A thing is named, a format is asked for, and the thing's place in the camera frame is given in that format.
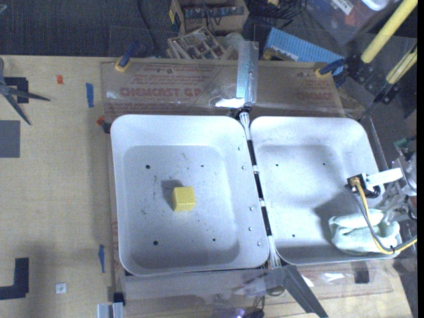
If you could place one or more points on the yellow cube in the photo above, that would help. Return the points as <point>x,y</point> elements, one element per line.
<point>183,198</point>

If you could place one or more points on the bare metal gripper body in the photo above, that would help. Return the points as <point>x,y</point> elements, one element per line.
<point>406,177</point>

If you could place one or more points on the white plastic tray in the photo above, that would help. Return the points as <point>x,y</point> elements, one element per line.
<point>298,184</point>
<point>185,243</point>

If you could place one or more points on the thin black and white rod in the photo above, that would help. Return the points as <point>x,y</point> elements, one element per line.
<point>253,154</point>

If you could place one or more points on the brown cardboard board red print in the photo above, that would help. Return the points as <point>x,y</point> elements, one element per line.
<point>185,78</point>

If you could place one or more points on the black cylinder on white bracket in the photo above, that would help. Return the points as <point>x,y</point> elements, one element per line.
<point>357,181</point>

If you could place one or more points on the pale green cloth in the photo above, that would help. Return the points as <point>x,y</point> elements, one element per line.
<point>349,234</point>

